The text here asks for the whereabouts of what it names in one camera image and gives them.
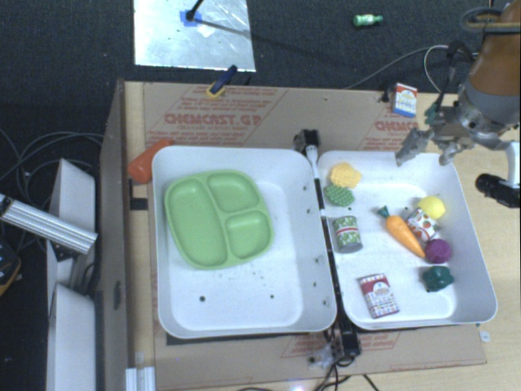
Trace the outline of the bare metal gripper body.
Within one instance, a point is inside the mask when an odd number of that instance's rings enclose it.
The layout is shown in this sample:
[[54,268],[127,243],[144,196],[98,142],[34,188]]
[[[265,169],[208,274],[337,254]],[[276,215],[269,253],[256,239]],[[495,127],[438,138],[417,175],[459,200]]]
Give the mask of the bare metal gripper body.
[[442,151],[463,151],[475,145],[499,151],[511,145],[501,138],[510,125],[493,121],[474,108],[442,107],[429,127],[432,142]]

